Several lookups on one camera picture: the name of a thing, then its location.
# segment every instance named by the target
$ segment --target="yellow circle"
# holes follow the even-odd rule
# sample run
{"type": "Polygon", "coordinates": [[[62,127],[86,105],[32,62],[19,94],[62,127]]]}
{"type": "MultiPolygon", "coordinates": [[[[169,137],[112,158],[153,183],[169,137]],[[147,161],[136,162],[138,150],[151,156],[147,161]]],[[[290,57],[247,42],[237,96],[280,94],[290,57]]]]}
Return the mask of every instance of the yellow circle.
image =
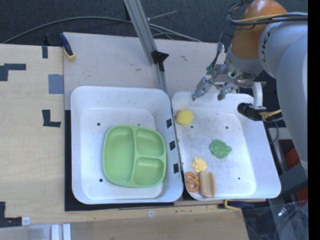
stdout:
{"type": "Polygon", "coordinates": [[[188,125],[194,119],[194,114],[188,110],[183,109],[176,115],[176,121],[182,125],[188,125]]]}

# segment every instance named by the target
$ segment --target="white tray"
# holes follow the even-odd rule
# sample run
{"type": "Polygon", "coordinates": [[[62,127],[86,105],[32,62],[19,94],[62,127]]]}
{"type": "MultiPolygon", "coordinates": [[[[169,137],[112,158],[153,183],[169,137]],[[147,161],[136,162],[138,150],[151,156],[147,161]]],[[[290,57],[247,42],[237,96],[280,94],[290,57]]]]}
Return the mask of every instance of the white tray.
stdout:
{"type": "Polygon", "coordinates": [[[197,200],[267,199],[281,191],[277,169],[262,121],[253,121],[237,111],[240,103],[253,103],[247,94],[229,93],[218,101],[218,93],[206,93],[192,100],[190,92],[177,92],[172,97],[173,114],[189,109],[191,124],[175,123],[182,169],[192,168],[194,157],[204,159],[207,171],[215,176],[216,195],[203,197],[200,192],[190,195],[197,200]],[[224,159],[214,156],[212,140],[225,142],[232,151],[224,159]]]}
{"type": "Polygon", "coordinates": [[[160,89],[76,88],[71,94],[71,148],[72,191],[81,203],[165,203],[174,202],[182,195],[183,180],[171,102],[160,89]],[[121,124],[141,125],[163,136],[167,166],[159,185],[125,187],[112,184],[105,177],[102,166],[105,135],[110,127],[121,124]]]}

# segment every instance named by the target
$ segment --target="orange toy food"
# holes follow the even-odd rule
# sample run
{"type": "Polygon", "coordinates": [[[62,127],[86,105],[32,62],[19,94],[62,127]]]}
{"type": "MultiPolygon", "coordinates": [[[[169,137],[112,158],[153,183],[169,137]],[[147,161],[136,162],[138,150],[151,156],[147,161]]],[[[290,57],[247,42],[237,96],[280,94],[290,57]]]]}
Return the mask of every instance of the orange toy food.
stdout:
{"type": "Polygon", "coordinates": [[[186,187],[189,192],[197,192],[200,188],[199,176],[192,171],[185,173],[186,187]]]}

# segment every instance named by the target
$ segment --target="green divided tray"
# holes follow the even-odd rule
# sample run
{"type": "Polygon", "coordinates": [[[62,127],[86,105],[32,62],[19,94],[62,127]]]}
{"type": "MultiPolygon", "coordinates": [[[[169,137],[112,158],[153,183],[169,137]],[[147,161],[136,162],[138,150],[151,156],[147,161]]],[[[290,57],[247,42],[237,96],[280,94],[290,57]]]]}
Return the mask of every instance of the green divided tray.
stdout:
{"type": "Polygon", "coordinates": [[[113,184],[150,188],[165,177],[167,151],[164,138],[153,129],[121,124],[104,138],[103,172],[113,184]]]}

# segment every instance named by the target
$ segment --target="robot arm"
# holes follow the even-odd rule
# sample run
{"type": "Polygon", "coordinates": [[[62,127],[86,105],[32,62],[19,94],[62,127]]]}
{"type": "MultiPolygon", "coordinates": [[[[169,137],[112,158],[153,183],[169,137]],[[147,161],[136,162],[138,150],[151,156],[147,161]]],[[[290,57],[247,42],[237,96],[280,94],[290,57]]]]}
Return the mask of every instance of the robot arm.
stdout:
{"type": "MultiPolygon", "coordinates": [[[[242,114],[260,120],[262,86],[255,78],[264,70],[276,79],[281,112],[300,160],[308,162],[307,74],[308,14],[288,13],[273,0],[243,0],[228,7],[227,21],[237,26],[224,64],[207,67],[192,93],[192,99],[204,95],[211,86],[220,90],[218,100],[238,87],[252,88],[254,104],[238,107],[242,114]],[[240,20],[232,20],[236,8],[249,4],[240,20]]],[[[217,56],[221,52],[218,42],[217,56]]]]}

